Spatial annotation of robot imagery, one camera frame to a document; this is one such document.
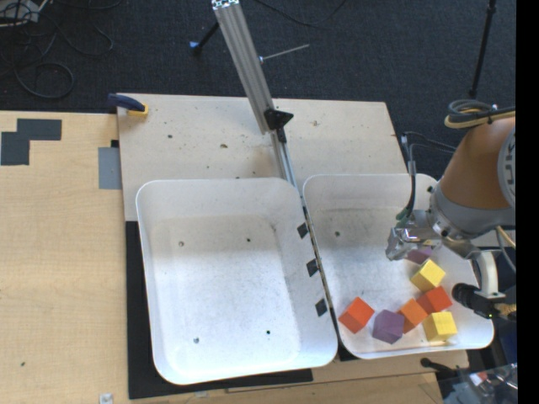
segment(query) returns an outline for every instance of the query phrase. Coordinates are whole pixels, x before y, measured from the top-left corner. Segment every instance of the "orange block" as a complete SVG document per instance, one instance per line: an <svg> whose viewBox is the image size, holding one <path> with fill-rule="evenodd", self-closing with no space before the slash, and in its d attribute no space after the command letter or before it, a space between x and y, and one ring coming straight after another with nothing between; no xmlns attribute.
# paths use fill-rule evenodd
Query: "orange block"
<svg viewBox="0 0 539 404"><path fill-rule="evenodd" d="M403 333L410 332L429 315L414 298L404 304L397 313L404 316Z"/></svg>
<svg viewBox="0 0 539 404"><path fill-rule="evenodd" d="M441 286L423 293L417 301L428 314L443 311L453 305L446 290Z"/></svg>
<svg viewBox="0 0 539 404"><path fill-rule="evenodd" d="M366 326L374 314L369 304L356 296L351 304L340 315L339 322L345 325L351 332L356 333Z"/></svg>

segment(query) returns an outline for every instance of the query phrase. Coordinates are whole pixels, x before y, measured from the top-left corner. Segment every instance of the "white tray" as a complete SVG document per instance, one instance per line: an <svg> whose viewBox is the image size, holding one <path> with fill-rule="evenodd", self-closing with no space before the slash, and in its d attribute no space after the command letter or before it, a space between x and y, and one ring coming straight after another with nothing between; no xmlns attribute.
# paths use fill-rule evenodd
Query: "white tray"
<svg viewBox="0 0 539 404"><path fill-rule="evenodd" d="M427 209L427 188L436 181L417 175L416 209ZM304 184L315 240L328 293L337 317L359 296L374 310L366 327L354 334L339 322L343 345L356 357L383 358L441 350L484 348L494 338L492 321L484 319L451 297L456 283L478 286L469 261L442 247L432 258L445 271L441 281L453 305L458 334L446 342L429 342L421 325L393 344L372 337L377 312L396 311L421 292L409 278L419 267L406 259L390 261L385 254L387 237L396 225L396 214L408 203L411 183L407 174L317 175Z"/></svg>
<svg viewBox="0 0 539 404"><path fill-rule="evenodd" d="M280 178L159 180L136 196L153 359L188 385L333 360L300 195Z"/></svg>

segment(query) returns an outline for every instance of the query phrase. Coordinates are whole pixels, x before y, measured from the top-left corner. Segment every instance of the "toy block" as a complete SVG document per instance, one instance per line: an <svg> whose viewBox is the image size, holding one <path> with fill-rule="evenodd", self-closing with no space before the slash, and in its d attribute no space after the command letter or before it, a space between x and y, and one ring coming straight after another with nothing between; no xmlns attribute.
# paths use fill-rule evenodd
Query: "toy block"
<svg viewBox="0 0 539 404"><path fill-rule="evenodd" d="M429 315L414 298L404 304L397 313L404 316L403 333L410 332Z"/></svg>
<svg viewBox="0 0 539 404"><path fill-rule="evenodd" d="M350 305L340 315L339 322L345 325L352 333L364 328L374 314L374 310L360 297L356 296Z"/></svg>
<svg viewBox="0 0 539 404"><path fill-rule="evenodd" d="M372 337L393 344L403 336L404 316L389 310L382 310L374 319Z"/></svg>
<svg viewBox="0 0 539 404"><path fill-rule="evenodd" d="M423 320L423 328L429 341L445 341L457 333L455 321L450 311L429 314Z"/></svg>
<svg viewBox="0 0 539 404"><path fill-rule="evenodd" d="M431 254L432 254L432 247L423 247L417 250L410 250L408 254L406 255L406 259L411 260L412 262L420 265L425 260L427 260Z"/></svg>
<svg viewBox="0 0 539 404"><path fill-rule="evenodd" d="M410 281L422 292L434 289L446 275L446 271L440 268L432 259L423 262Z"/></svg>
<svg viewBox="0 0 539 404"><path fill-rule="evenodd" d="M428 314L443 311L453 305L446 290L441 286L434 287L434 289L423 293L417 299L417 302Z"/></svg>

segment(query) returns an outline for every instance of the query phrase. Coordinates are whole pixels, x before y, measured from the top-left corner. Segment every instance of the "black mat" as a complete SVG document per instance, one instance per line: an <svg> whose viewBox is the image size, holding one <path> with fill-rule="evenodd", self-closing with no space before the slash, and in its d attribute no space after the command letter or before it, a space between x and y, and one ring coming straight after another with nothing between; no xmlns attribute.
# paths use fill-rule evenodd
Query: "black mat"
<svg viewBox="0 0 539 404"><path fill-rule="evenodd" d="M127 249L127 356L129 397L131 399L194 391L209 391L213 389L286 385L312 381L312 371L310 369L299 369L267 375L251 375L196 385L175 385L166 381L157 372L153 363L138 222L126 222L125 240Z"/></svg>

